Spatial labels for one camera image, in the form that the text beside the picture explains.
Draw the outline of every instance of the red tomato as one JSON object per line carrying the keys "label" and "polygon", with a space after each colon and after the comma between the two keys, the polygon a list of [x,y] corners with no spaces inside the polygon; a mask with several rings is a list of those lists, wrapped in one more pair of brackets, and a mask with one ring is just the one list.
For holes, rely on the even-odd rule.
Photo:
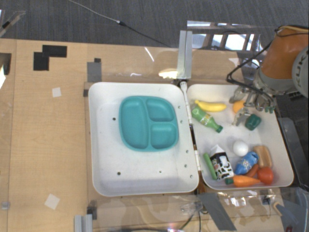
{"label": "red tomato", "polygon": [[264,167],[257,171],[257,178],[263,183],[270,185],[274,179],[274,173],[270,167]]}

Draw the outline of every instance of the orange carrot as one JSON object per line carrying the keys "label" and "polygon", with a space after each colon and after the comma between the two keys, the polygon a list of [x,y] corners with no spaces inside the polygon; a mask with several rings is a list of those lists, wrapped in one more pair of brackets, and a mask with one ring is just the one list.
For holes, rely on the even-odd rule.
{"label": "orange carrot", "polygon": [[225,178],[225,183],[227,185],[234,183],[234,185],[238,188],[248,187],[260,182],[261,181],[259,179],[255,179],[244,175],[235,175],[232,178]]}
{"label": "orange carrot", "polygon": [[253,167],[245,174],[245,176],[253,177],[256,172],[259,170],[259,164],[253,165]]}

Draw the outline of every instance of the toy banana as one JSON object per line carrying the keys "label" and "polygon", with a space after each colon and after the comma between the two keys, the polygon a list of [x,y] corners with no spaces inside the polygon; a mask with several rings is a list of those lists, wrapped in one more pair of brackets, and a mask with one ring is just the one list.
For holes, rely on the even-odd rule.
{"label": "toy banana", "polygon": [[226,108],[226,105],[224,103],[214,103],[214,102],[205,102],[205,101],[195,101],[195,104],[197,104],[200,109],[206,111],[206,112],[220,112],[223,111]]}

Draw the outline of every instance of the wooden table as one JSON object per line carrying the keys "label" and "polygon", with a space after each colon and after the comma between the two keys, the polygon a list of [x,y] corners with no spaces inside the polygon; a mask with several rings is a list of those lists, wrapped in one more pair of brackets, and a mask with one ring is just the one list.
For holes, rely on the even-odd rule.
{"label": "wooden table", "polygon": [[[49,71],[34,71],[33,53],[41,52],[43,44],[67,46],[67,57],[50,58]],[[86,214],[88,190],[91,192],[87,187],[83,97],[87,62],[101,59],[103,81],[169,83],[171,80],[162,80],[158,72],[176,68],[178,50],[0,39],[0,52],[12,53],[11,72],[0,89],[0,102],[7,108],[0,117],[0,201],[10,202],[8,211],[0,210],[0,231],[71,232],[74,216]],[[195,50],[192,82],[204,79],[208,83],[225,83],[236,58],[233,52]],[[61,96],[54,98],[52,89],[58,87]],[[55,210],[45,205],[50,194],[60,199]],[[125,199],[131,202],[126,206],[124,200],[97,198],[104,204],[98,214],[108,216],[109,224],[105,226],[142,221],[160,224],[151,215],[146,218],[139,213],[143,211],[145,216],[147,203]],[[167,209],[163,202],[170,198],[165,196],[162,200],[156,209]],[[132,218],[132,214],[139,214],[141,219]],[[236,213],[232,220],[239,224],[239,231],[246,231],[244,221],[247,226],[259,224],[265,231],[270,226],[272,231],[282,230],[280,217],[274,212],[263,216],[263,212],[257,212],[246,220],[246,214]],[[203,222],[205,231],[215,231],[208,215],[202,219],[207,221]],[[187,231],[197,231],[198,221],[194,220]]]}

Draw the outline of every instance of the dark floor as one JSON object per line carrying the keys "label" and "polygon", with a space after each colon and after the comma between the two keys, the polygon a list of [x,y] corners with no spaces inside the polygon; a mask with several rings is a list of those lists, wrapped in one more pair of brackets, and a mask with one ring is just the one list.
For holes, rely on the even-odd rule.
{"label": "dark floor", "polygon": [[[171,47],[187,20],[248,24],[275,28],[308,26],[309,0],[73,0],[93,11],[121,20]],[[4,38],[81,43],[163,46],[129,28],[69,0],[0,0],[4,19],[26,11]],[[266,41],[273,32],[265,30]],[[308,157],[308,99],[278,99],[281,115],[291,118]]]}

